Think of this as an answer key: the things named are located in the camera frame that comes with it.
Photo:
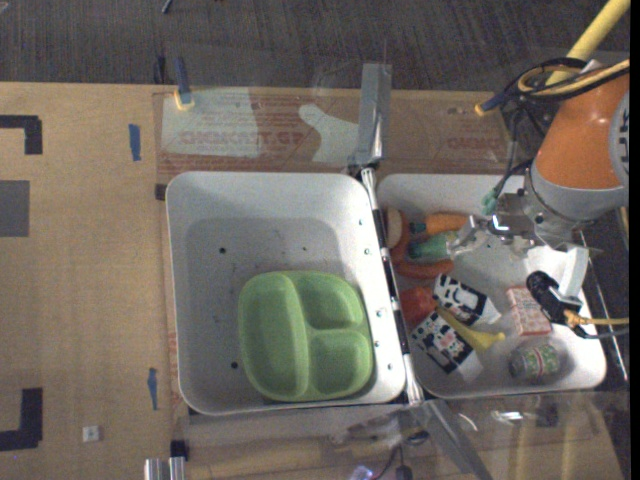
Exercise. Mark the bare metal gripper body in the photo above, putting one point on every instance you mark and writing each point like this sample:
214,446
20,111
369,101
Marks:
517,223

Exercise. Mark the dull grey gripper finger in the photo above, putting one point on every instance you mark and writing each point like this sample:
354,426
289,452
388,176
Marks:
465,248
477,225

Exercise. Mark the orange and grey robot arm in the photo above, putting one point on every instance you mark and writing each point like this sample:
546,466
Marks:
575,143

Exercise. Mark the orange carrot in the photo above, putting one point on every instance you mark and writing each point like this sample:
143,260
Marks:
445,223

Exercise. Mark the green toy vegetable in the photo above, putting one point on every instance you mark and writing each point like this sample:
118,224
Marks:
430,247

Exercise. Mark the white plastic tray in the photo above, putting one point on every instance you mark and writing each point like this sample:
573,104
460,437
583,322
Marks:
500,268
225,293

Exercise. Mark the red-orange sausage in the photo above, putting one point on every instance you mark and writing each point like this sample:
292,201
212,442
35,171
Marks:
425,269

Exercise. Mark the brown and white doughnut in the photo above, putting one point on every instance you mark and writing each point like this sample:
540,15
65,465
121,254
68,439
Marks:
396,228

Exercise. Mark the red toy tomato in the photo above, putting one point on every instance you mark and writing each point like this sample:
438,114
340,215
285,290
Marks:
416,304

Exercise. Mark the pink packet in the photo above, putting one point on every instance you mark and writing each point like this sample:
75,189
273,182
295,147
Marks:
527,313

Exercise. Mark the yellow banana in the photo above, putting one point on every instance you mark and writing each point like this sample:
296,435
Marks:
480,339

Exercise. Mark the black and white flowered carton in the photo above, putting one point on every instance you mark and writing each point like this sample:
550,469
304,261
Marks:
445,343

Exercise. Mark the brown cardboard board, red print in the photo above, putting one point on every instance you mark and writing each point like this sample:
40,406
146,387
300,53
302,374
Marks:
425,133

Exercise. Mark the green patterned can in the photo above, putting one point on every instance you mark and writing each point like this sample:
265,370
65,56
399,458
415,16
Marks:
534,363

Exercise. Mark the green divided plate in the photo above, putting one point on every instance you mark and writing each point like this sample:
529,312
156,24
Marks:
280,333

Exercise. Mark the black cylinder on white bracket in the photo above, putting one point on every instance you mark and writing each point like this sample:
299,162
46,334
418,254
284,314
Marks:
550,295

